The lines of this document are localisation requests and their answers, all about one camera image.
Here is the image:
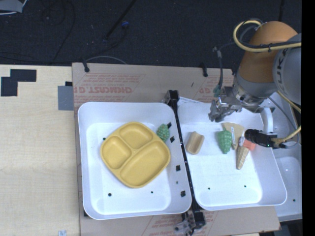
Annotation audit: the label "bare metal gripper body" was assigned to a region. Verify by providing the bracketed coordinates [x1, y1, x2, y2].
[218, 86, 266, 115]

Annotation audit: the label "large green grapes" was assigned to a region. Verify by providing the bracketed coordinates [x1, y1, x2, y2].
[216, 129, 233, 155]

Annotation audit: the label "beige hot dog bun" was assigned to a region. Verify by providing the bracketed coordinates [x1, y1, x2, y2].
[185, 131, 205, 155]

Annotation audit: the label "black cylinder on white bracket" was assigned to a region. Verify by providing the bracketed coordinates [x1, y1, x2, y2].
[244, 106, 279, 148]

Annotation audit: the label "beige cheese wedge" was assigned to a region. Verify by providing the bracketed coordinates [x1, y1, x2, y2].
[221, 122, 245, 150]

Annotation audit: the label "brown cardboard board, red print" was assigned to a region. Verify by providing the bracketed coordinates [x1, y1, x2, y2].
[71, 62, 282, 236]

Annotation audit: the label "white paper label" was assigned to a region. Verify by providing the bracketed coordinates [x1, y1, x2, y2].
[179, 96, 202, 106]

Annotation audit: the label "small green grapes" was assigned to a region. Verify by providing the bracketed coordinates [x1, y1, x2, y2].
[156, 123, 171, 143]

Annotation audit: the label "white plastic tray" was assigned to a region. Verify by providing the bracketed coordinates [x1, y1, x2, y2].
[77, 101, 192, 221]
[176, 99, 288, 211]

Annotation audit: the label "thin black rod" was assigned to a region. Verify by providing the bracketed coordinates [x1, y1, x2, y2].
[170, 99, 200, 216]

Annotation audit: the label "beige ice cream cone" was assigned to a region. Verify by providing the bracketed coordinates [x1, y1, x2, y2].
[236, 136, 257, 170]

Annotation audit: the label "yellow divided plate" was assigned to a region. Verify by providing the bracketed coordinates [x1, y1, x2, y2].
[99, 121, 172, 189]

